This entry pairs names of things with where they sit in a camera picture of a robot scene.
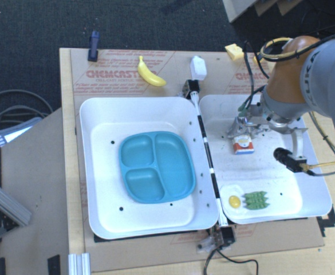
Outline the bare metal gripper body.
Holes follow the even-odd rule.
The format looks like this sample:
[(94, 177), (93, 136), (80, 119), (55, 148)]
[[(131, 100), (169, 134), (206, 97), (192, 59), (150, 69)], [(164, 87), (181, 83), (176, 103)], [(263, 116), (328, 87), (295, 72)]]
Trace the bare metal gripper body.
[(240, 117), (248, 131), (249, 127), (262, 125), (266, 128), (266, 131), (275, 131), (284, 135), (292, 132), (289, 125), (293, 120), (274, 113), (265, 104), (250, 105), (240, 112)]

